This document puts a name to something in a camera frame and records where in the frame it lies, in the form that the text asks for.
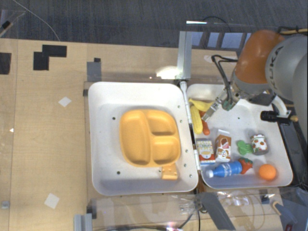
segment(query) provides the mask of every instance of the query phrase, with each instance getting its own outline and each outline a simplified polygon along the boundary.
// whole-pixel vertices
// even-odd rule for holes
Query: blue water bottle
[[[213,176],[227,177],[230,175],[240,174],[242,169],[242,164],[239,161],[235,161],[232,163],[221,164],[213,170],[207,170],[205,174],[209,178],[212,178]]]

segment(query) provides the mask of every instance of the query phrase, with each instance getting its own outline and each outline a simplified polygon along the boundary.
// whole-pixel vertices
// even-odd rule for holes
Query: orange plate
[[[137,167],[162,167],[180,157],[178,127],[160,110],[131,110],[120,120],[120,144],[126,161]]]

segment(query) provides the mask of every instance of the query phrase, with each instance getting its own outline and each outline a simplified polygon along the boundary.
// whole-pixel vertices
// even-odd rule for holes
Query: wooden table
[[[50,57],[49,71],[34,71],[33,52],[42,51],[43,44],[65,45],[67,56]],[[149,79],[156,69],[177,65],[178,49],[0,39],[0,52],[12,54],[10,74],[0,75],[0,122],[4,124],[0,123],[0,201],[11,203],[9,209],[0,209],[0,230],[73,230],[74,215],[86,212],[87,185],[91,184],[87,179],[83,97],[87,62],[100,58],[102,75],[108,80]],[[220,79],[217,69],[205,61],[212,54],[193,50],[193,76]],[[224,56],[234,57],[235,53],[227,51]],[[233,68],[225,65],[227,75]],[[66,107],[58,103],[64,97],[71,100]],[[59,197],[55,209],[44,204],[50,193]],[[280,223],[272,212],[249,215],[231,220],[239,224],[265,221],[263,230],[269,229],[266,220]],[[201,217],[203,227],[215,230],[208,214]],[[197,226],[197,221],[192,221],[187,230]],[[271,227],[280,229],[279,225]]]

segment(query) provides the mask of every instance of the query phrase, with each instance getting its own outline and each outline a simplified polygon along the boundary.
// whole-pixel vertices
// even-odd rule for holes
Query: white bottle cap
[[[208,178],[212,178],[212,177],[214,176],[214,173],[213,173],[212,170],[207,170],[207,171],[205,172],[205,175],[206,175],[206,177],[208,177]]]

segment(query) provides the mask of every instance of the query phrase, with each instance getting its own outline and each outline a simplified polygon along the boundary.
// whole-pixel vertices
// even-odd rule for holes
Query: orange ball
[[[259,169],[259,175],[265,180],[273,180],[276,177],[276,169],[270,164],[263,164]]]

